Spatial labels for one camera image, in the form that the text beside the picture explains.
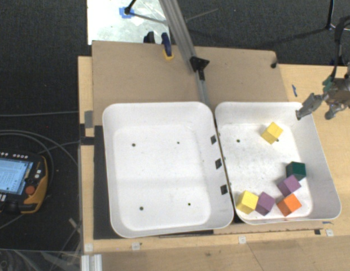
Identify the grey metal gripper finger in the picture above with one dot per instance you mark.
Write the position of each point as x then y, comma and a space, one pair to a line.
307, 106
333, 111

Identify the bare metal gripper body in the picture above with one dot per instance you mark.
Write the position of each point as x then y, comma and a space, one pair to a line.
343, 92

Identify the yellow cube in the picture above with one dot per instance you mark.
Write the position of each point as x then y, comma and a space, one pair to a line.
247, 202
272, 133

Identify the green cube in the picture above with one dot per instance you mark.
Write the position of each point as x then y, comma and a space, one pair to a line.
296, 170

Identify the white plastic tray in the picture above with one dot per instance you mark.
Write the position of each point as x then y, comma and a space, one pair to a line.
257, 165
163, 176

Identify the purple cube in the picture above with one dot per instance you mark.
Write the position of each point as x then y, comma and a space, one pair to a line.
289, 185
265, 203

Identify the orange cube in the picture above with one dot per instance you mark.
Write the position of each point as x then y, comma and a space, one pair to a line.
289, 204

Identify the brown cardboard board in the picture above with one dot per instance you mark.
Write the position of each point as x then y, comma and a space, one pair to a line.
146, 75

